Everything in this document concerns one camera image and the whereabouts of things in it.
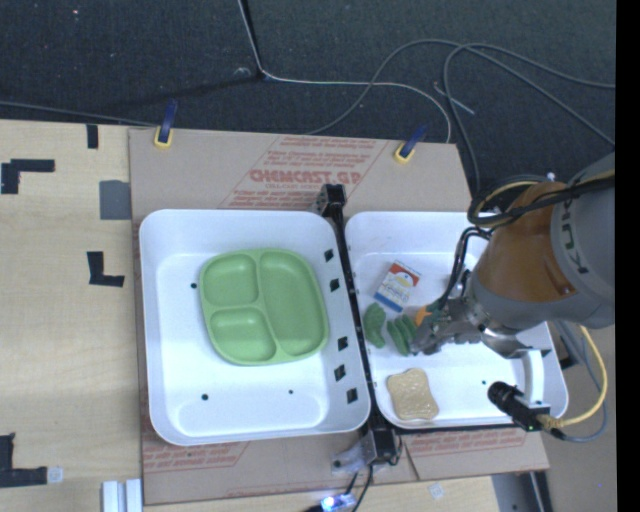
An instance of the black connector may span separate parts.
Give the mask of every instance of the black connector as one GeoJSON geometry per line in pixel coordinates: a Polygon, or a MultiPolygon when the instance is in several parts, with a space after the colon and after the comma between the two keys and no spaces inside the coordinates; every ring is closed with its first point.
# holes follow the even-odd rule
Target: black connector
{"type": "Polygon", "coordinates": [[[537,417],[541,414],[549,414],[548,406],[530,408],[520,400],[524,393],[515,386],[504,382],[494,382],[487,394],[491,403],[511,416],[513,422],[520,428],[527,432],[537,432],[543,429],[543,425],[537,417]]]}

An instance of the yellow cable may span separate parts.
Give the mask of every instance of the yellow cable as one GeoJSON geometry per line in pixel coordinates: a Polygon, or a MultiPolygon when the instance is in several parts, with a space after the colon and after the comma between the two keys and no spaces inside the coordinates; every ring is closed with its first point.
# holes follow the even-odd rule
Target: yellow cable
{"type": "Polygon", "coordinates": [[[596,344],[594,343],[593,338],[589,334],[589,331],[587,331],[587,329],[582,325],[580,326],[580,331],[582,332],[582,335],[584,336],[584,338],[587,340],[587,343],[589,344],[589,348],[591,348],[591,350],[593,351],[593,355],[596,358],[596,362],[598,363],[598,366],[600,367],[600,371],[602,373],[602,388],[600,390],[600,396],[598,397],[598,400],[596,401],[596,403],[593,404],[591,409],[574,418],[563,420],[562,418],[554,418],[547,414],[542,414],[538,416],[538,420],[544,425],[545,429],[547,430],[550,430],[552,428],[562,428],[562,427],[567,427],[569,425],[575,425],[576,423],[580,423],[581,421],[584,421],[590,418],[598,411],[598,409],[600,409],[600,407],[602,407],[602,403],[604,402],[605,396],[607,394],[609,379],[607,377],[607,369],[604,365],[604,361],[602,360],[602,356],[600,355],[600,352],[598,351],[598,347],[596,347],[596,344]]]}

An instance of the black fabric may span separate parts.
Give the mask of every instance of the black fabric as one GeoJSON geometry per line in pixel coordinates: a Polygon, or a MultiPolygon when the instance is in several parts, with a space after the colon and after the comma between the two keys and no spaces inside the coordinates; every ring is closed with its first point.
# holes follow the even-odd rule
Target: black fabric
{"type": "MultiPolygon", "coordinates": [[[[569,75],[616,79],[616,3],[538,0],[260,0],[251,14],[265,69],[315,81],[367,81],[394,49],[418,39],[486,43],[569,75]]],[[[0,101],[160,124],[169,98],[176,127],[306,133],[340,115],[362,91],[354,86],[282,84],[261,79],[236,0],[5,2],[0,101]]],[[[393,59],[379,77],[423,89],[443,103],[443,65],[452,47],[424,44],[393,59]]],[[[576,85],[500,53],[615,139],[615,91],[576,85]]],[[[547,97],[490,62],[461,52],[450,63],[460,111],[483,185],[515,174],[554,172],[568,179],[613,150],[547,97]]],[[[100,122],[0,105],[0,117],[100,122]]],[[[406,139],[427,124],[443,142],[446,123],[425,98],[374,87],[324,134],[406,139]]],[[[454,129],[470,179],[468,148],[454,129]]]]}

